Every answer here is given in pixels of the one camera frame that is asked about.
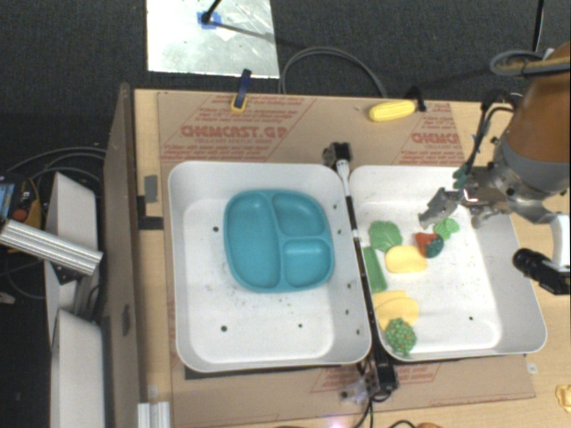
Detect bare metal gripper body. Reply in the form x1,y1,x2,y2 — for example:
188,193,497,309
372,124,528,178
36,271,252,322
458,169,559,226

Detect blue divided plate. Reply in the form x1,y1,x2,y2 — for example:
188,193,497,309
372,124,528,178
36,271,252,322
222,187,336,293

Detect brown cardboard board red print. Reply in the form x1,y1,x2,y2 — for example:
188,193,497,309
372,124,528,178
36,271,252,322
155,90,537,410

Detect small green leaf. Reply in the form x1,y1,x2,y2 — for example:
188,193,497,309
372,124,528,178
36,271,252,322
433,217,461,242

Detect black cylinder on white bracket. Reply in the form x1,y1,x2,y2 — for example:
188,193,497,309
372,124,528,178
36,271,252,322
511,213,571,296

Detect green lettuce leaf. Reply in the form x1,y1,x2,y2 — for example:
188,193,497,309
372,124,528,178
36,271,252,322
368,219,404,254

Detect yellow corn cob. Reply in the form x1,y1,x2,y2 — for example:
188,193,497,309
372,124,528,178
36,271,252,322
368,99,418,123

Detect green cucumber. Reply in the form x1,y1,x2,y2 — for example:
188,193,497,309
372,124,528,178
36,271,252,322
361,245,389,295

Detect green broccoli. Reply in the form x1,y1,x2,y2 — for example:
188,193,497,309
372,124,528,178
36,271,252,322
384,317,418,358

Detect yellow crisps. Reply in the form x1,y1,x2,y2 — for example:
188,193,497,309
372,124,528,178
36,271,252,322
371,289,421,330

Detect white plastic tray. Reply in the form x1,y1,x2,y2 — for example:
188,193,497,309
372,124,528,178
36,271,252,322
166,160,374,374
347,163,549,364

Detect yellow potato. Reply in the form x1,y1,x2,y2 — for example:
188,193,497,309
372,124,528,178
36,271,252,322
384,243,429,276

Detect red and green strawberry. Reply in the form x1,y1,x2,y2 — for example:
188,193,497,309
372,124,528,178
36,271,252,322
414,231,445,259

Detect thin black and white rod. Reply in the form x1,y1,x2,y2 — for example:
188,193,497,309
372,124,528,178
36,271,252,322
336,158,381,361

